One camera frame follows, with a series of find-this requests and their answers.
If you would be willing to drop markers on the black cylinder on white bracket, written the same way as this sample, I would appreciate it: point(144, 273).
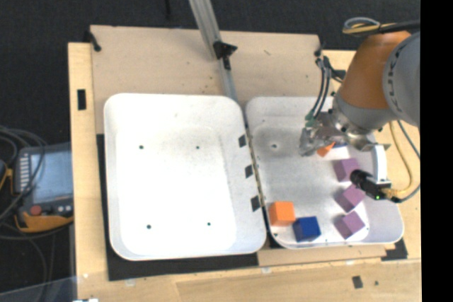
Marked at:
point(369, 184)

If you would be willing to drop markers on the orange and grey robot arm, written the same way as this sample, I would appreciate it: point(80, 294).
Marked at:
point(371, 78)

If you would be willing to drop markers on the orange cube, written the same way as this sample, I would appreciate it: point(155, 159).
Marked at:
point(281, 213)
point(325, 150)

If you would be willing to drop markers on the blue cube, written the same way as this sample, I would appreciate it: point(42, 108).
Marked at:
point(306, 229)

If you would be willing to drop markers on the purple cube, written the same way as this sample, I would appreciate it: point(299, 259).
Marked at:
point(349, 225)
point(344, 169)
point(349, 198)

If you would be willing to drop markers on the pale wood board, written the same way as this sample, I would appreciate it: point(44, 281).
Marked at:
point(159, 60)

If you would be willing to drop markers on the white plastic tray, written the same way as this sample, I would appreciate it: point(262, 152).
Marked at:
point(177, 187)
point(301, 184)

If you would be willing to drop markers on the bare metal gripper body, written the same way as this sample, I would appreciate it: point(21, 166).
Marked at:
point(331, 131)

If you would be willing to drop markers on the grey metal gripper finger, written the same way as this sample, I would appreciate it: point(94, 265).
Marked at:
point(303, 144)
point(313, 149)

